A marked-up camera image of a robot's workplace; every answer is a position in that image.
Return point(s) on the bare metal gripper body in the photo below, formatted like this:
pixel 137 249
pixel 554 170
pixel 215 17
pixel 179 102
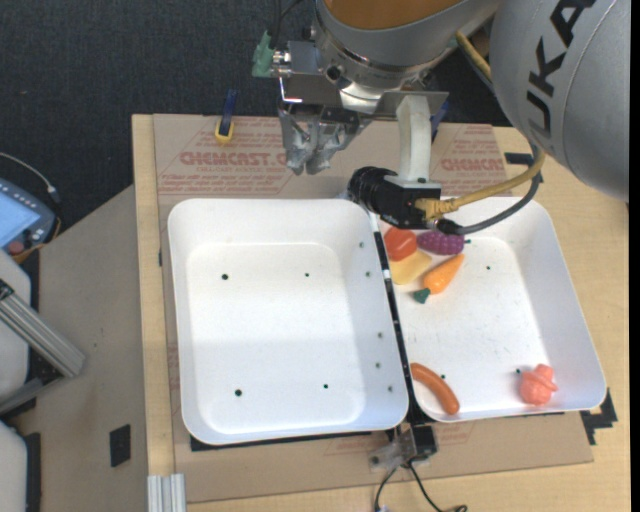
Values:
pixel 310 90

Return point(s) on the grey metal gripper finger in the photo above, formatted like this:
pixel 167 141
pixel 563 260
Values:
pixel 322 152
pixel 299 150

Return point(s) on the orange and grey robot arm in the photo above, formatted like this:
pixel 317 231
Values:
pixel 575 100

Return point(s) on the red toy pepper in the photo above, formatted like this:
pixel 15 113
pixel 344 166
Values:
pixel 400 244

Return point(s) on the pale yellow toy food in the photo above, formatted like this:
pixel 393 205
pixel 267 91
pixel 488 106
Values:
pixel 409 269

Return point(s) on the purple toy grapes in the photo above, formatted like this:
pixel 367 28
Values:
pixel 440 242

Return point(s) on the white plastic tray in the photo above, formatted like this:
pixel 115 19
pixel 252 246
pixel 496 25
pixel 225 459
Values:
pixel 280 325
pixel 500 325

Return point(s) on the orange toy sausage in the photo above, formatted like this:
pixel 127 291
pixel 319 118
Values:
pixel 436 387

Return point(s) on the pink lumpy toy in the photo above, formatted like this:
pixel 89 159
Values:
pixel 536 385

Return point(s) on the brown cardboard board red print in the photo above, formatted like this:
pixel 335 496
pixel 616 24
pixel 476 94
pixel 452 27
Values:
pixel 500 450

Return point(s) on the black cylinder on white bracket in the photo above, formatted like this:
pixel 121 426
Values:
pixel 410 197

